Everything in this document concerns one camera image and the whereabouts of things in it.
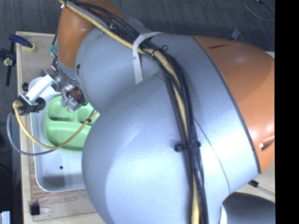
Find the black cylinder on white bracket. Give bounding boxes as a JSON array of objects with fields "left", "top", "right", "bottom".
[{"left": 16, "top": 74, "right": 59, "bottom": 116}]

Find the white plastic tray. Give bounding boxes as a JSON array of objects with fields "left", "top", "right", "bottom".
[{"left": 28, "top": 77, "right": 101, "bottom": 193}]

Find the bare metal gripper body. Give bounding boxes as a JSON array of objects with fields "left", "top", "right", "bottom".
[{"left": 52, "top": 71, "right": 88, "bottom": 106}]

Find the green divided plate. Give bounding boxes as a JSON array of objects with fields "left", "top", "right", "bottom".
[{"left": 43, "top": 94, "right": 101, "bottom": 154}]

